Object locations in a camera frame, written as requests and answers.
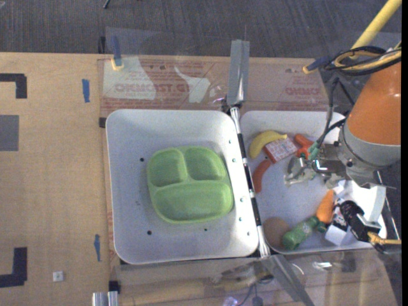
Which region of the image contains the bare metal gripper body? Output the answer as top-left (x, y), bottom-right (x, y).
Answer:
top-left (312, 143), bottom-right (349, 189)

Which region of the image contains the red and white packet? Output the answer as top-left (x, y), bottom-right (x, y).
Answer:
top-left (263, 137), bottom-right (299, 164)

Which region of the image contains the white plastic tray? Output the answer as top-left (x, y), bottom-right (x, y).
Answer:
top-left (239, 110), bottom-right (389, 256)
top-left (105, 108), bottom-right (260, 265)

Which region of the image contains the orange red toy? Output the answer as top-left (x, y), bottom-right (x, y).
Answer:
top-left (293, 133), bottom-right (316, 159)

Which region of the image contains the orange sausage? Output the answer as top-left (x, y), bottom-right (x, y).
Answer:
top-left (252, 159), bottom-right (273, 194)

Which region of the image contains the orange carrot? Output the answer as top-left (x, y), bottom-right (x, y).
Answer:
top-left (315, 189), bottom-right (335, 225)

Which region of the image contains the yellow banana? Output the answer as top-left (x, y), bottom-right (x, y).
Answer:
top-left (248, 129), bottom-right (288, 160)

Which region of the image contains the brown round biscuit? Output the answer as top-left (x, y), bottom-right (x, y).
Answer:
top-left (263, 217), bottom-right (291, 249)

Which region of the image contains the green bottle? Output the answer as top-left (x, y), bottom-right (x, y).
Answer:
top-left (280, 215), bottom-right (321, 251)

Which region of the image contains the white and black carton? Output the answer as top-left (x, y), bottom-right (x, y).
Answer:
top-left (324, 198), bottom-right (352, 247)

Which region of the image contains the green divided plate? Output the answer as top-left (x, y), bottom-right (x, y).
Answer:
top-left (146, 145), bottom-right (235, 226)

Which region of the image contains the brown cardboard board red print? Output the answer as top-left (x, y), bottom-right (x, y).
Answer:
top-left (97, 55), bottom-right (398, 306)

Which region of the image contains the black cylinder on white bracket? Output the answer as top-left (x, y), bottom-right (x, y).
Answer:
top-left (338, 183), bottom-right (388, 244)

